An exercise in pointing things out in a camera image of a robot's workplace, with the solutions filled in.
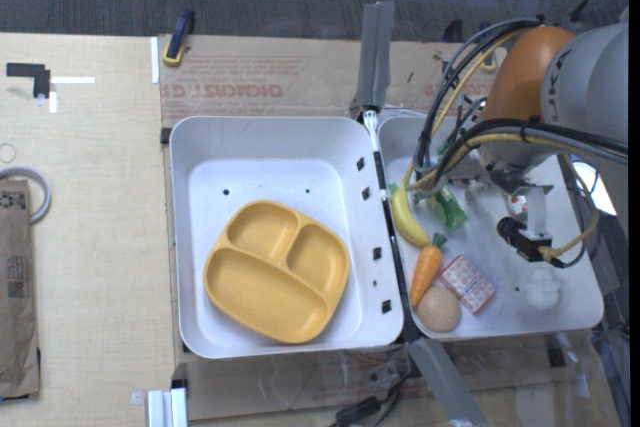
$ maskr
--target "red and white box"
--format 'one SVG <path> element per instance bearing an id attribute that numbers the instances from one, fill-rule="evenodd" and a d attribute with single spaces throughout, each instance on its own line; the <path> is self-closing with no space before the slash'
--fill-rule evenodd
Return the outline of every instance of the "red and white box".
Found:
<path id="1" fill-rule="evenodd" d="M 495 287 L 463 255 L 456 256 L 438 275 L 474 315 L 495 295 Z"/>

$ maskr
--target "yellow divided plate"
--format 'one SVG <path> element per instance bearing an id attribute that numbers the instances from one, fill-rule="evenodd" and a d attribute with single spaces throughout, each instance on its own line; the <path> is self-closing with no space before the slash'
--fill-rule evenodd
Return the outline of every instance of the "yellow divided plate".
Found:
<path id="1" fill-rule="evenodd" d="M 229 220 L 204 266 L 204 288 L 240 324 L 284 343 L 326 327 L 349 277 L 349 252 L 326 226 L 275 201 Z"/>

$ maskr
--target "clamp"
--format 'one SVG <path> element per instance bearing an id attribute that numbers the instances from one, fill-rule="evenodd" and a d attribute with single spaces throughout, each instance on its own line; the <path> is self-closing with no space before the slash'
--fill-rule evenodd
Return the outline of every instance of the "clamp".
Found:
<path id="1" fill-rule="evenodd" d="M 176 23 L 175 29 L 173 29 L 171 41 L 165 45 L 162 52 L 162 62 L 167 66 L 178 66 L 180 64 L 183 53 L 182 38 L 185 34 L 193 33 L 195 14 L 195 11 L 192 9 L 183 9 L 180 11 L 178 22 Z"/>

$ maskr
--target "brown package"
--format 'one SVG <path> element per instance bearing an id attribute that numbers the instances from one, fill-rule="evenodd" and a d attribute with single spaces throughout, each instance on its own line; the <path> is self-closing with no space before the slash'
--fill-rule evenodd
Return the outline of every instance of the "brown package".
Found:
<path id="1" fill-rule="evenodd" d="M 31 208 L 26 180 L 0 180 L 0 397 L 38 391 Z"/>

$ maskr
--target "orange carrot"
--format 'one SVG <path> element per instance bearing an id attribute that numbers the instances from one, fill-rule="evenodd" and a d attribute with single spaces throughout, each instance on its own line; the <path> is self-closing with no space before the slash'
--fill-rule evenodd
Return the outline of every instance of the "orange carrot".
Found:
<path id="1" fill-rule="evenodd" d="M 423 247 L 418 255 L 418 261 L 413 271 L 413 279 L 411 281 L 411 291 L 409 293 L 409 300 L 413 308 L 418 306 L 420 299 L 422 299 L 422 296 L 436 277 L 440 265 L 442 265 L 442 251 L 440 247 L 446 240 L 443 235 L 436 233 L 433 237 L 433 242 Z"/>

